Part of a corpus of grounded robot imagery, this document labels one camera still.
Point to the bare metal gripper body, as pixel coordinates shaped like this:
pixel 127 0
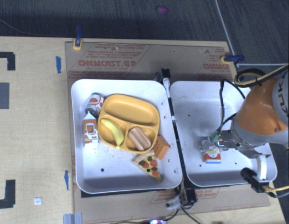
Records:
pixel 226 140

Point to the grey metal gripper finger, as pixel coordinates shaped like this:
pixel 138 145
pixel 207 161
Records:
pixel 207 146

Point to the small orange and white carton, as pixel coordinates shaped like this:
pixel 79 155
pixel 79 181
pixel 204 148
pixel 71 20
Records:
pixel 212 157

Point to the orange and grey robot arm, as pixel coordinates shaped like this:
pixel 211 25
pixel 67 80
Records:
pixel 258 111

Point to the white plastic tray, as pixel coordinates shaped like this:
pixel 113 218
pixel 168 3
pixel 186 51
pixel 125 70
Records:
pixel 116 171
pixel 195 111

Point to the thin black and white rod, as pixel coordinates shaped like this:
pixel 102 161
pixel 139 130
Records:
pixel 173 118

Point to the orange biscuit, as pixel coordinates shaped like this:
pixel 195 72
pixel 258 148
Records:
pixel 161 147

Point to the pizza slice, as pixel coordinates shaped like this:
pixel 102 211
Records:
pixel 149 165

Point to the brown sausage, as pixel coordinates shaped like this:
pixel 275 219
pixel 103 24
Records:
pixel 139 138

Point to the yellow divided plate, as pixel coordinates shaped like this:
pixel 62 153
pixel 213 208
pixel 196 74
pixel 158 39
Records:
pixel 130 108

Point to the yellow banana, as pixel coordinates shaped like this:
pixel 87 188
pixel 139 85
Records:
pixel 115 130

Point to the brown cardboard board red print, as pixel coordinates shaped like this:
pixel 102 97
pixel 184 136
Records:
pixel 135 62

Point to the tall orange and white carton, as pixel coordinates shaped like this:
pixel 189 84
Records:
pixel 89 129

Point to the orange and white can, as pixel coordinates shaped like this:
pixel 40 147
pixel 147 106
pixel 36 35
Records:
pixel 94 104

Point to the purple grapes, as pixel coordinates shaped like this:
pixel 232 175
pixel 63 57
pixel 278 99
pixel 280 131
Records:
pixel 162 9

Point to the black cylinder on white bracket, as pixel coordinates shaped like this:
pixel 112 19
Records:
pixel 261 164

